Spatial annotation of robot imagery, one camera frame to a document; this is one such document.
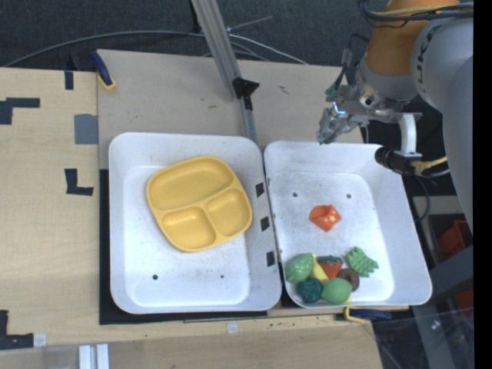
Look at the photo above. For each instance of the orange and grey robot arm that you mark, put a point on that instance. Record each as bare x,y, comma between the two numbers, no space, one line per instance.
442,64

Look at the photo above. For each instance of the dark green broccoli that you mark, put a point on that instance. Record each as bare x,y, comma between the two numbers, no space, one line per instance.
310,290

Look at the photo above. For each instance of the orange block with yellow star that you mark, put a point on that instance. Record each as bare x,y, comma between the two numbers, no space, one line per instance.
326,218

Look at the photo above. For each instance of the yellow banana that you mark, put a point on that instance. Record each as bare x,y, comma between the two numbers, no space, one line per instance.
318,272

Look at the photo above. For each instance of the green leafy toy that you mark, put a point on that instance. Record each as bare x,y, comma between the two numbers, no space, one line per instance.
361,263

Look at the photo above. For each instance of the brown doughnut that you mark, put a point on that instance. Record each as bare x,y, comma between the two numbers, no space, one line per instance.
350,277

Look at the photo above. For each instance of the red strawberry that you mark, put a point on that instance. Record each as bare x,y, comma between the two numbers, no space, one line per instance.
331,266

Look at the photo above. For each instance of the yellow divided plate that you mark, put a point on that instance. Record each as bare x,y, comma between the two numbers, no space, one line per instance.
192,190

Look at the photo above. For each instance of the white plastic tray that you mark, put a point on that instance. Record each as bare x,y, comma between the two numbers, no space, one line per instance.
184,275
346,175

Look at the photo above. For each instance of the green lime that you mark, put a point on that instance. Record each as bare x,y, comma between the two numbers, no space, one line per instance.
336,291

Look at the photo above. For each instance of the black cylinder on white bracket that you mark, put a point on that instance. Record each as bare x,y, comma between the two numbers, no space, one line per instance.
407,133

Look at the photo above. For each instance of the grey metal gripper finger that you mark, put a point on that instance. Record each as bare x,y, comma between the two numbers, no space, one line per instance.
340,126
323,133

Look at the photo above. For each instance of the light green ribbed vegetable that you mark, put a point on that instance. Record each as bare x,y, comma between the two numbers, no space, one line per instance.
298,267

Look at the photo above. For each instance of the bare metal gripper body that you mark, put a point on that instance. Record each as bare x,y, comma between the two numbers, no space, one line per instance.
371,108

